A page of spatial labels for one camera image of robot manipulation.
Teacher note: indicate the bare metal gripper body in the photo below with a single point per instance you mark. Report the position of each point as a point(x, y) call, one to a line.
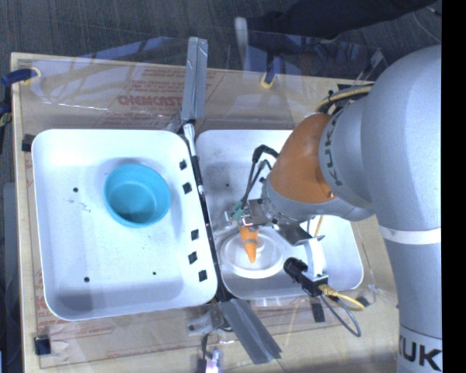
point(258, 213)

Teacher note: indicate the white plastic tray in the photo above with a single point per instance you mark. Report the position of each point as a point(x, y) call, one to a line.
point(225, 157)
point(101, 262)

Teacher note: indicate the black cylinder on white bracket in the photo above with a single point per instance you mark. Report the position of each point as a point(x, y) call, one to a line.
point(300, 273)

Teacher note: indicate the white round plate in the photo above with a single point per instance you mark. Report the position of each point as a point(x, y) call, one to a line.
point(233, 255)

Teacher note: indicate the orange carrot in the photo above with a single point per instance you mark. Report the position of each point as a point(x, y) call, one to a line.
point(250, 243)

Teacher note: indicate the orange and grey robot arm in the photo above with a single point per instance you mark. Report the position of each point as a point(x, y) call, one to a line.
point(396, 161)

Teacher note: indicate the brown cardboard board red print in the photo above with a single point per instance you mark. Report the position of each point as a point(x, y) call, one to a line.
point(140, 88)

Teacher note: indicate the person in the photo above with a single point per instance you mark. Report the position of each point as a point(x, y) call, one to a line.
point(357, 2)

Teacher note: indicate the blue bowl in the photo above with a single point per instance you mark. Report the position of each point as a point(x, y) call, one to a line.
point(136, 196)

